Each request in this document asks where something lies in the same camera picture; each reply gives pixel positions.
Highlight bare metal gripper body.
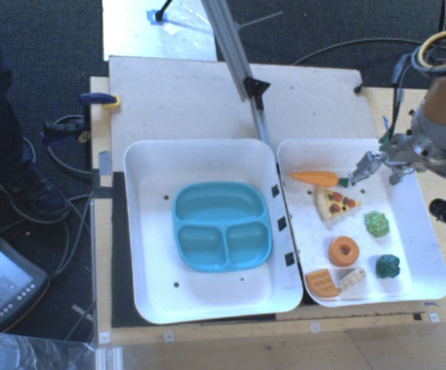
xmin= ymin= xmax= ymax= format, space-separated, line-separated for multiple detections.
xmin=378 ymin=130 xmax=446 ymax=179

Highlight yellow pizza slice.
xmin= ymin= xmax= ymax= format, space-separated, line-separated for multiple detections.
xmin=315 ymin=187 xmax=363 ymax=222

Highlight orange carrot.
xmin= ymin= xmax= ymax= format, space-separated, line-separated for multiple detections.
xmin=289 ymin=170 xmax=351 ymax=190

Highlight green grapes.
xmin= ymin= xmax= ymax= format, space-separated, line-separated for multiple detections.
xmin=363 ymin=210 xmax=391 ymax=239

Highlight white plastic tray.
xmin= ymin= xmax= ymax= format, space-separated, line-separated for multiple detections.
xmin=123 ymin=137 xmax=305 ymax=325
xmin=276 ymin=136 xmax=446 ymax=308

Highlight orange doughnut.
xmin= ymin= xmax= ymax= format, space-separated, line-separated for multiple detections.
xmin=327 ymin=235 xmax=361 ymax=268

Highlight green broccoli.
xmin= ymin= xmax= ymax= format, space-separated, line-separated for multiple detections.
xmin=374 ymin=254 xmax=401 ymax=280

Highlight cream wafer biscuit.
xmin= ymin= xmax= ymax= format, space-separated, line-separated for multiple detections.
xmin=336 ymin=267 xmax=367 ymax=294

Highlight orange waffle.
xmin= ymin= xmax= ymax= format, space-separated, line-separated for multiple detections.
xmin=304 ymin=267 xmax=341 ymax=300

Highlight pale wood board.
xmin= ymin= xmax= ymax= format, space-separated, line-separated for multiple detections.
xmin=89 ymin=76 xmax=446 ymax=347

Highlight blue divided plate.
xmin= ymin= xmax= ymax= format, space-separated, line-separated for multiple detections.
xmin=171 ymin=181 xmax=274 ymax=274

